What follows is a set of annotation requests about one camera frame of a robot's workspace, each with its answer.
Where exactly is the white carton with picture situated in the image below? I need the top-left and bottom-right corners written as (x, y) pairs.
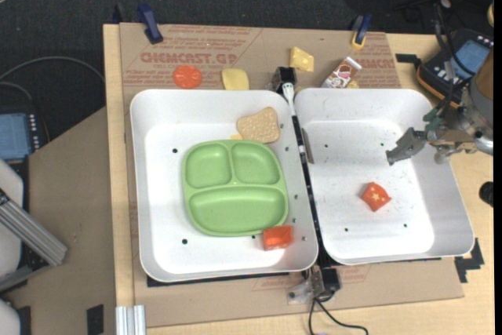
top-left (320, 56), bottom-right (362, 89)

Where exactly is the orange round slice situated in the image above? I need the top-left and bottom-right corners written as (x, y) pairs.
top-left (172, 64), bottom-right (204, 89)

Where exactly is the green divided plate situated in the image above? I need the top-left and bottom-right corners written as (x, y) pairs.
top-left (181, 139), bottom-right (290, 238)

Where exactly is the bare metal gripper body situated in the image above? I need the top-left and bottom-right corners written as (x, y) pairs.
top-left (425, 115), bottom-right (495, 165)

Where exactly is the tan bread slice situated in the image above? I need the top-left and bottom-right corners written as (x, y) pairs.
top-left (235, 107), bottom-right (282, 145)

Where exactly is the orange packet with yellow stars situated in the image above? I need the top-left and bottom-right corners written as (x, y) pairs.
top-left (360, 181), bottom-right (392, 213)

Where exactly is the thin black and white rod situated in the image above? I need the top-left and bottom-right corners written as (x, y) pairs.
top-left (281, 82), bottom-right (326, 270)

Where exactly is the orange cube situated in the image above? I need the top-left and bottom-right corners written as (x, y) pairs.
top-left (261, 224), bottom-right (294, 251)

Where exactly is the pale yellow flat slice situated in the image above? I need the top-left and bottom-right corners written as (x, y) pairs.
top-left (221, 67), bottom-right (251, 91)

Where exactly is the white plastic tray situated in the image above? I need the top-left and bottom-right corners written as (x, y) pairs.
top-left (293, 87), bottom-right (475, 266)
top-left (129, 89), bottom-right (319, 283)

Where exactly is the brown cardboard board red print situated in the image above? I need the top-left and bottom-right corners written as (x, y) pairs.
top-left (118, 22), bottom-right (466, 329)

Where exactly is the yellow cheese wedge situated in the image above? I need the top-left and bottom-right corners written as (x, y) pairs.
top-left (289, 46), bottom-right (315, 73)

